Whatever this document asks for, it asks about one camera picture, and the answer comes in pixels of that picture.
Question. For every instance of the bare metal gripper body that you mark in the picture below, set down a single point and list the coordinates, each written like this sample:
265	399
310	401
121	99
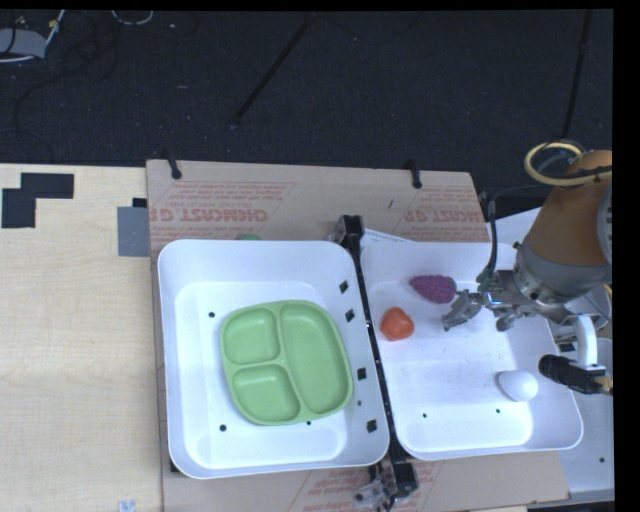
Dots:
510	295

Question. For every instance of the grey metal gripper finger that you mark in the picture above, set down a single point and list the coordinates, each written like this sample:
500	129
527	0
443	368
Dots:
462	310
507	320

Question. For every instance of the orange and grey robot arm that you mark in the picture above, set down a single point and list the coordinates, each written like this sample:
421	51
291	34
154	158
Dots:
567	235

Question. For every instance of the purple grapes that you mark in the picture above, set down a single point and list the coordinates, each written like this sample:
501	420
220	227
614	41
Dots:
434	289

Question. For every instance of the white egg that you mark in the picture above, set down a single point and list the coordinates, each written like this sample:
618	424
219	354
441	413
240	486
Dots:
519	386

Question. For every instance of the orange toy pepper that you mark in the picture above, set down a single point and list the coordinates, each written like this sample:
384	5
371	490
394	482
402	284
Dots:
396	325

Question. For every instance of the white plastic tray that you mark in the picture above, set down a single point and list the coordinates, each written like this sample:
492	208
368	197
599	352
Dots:
450	380
200	400

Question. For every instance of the green divided plate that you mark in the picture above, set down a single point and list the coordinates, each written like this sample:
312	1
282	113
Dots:
290	360

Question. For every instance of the brown cardboard board red print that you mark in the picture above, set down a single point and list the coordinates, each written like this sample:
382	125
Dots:
300	200

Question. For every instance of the green round object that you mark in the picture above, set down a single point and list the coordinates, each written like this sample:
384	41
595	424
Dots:
248	237

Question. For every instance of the black cylinder on white bracket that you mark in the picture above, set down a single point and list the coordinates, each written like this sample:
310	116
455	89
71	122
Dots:
570	372

